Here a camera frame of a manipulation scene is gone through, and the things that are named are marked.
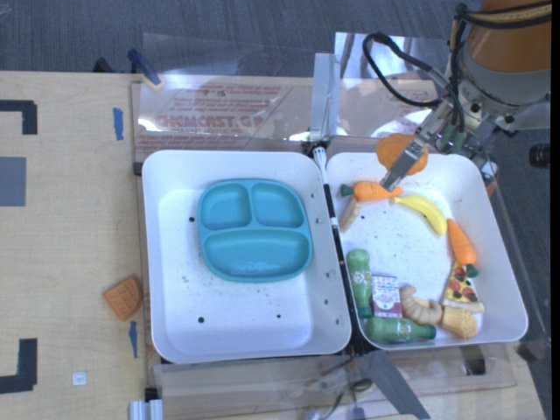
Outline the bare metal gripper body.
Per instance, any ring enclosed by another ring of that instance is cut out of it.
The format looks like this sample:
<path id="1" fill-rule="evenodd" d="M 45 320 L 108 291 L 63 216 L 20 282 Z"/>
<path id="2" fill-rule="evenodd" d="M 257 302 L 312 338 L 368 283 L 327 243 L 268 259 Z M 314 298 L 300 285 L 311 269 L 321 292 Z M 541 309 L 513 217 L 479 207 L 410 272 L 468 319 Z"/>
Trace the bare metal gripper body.
<path id="1" fill-rule="evenodd" d="M 431 147 L 437 152 L 460 153 L 485 122 L 501 119 L 511 123 L 528 108 L 511 96 L 498 96 L 473 83 L 443 86 L 440 103 L 416 129 L 411 149 L 420 153 Z"/>

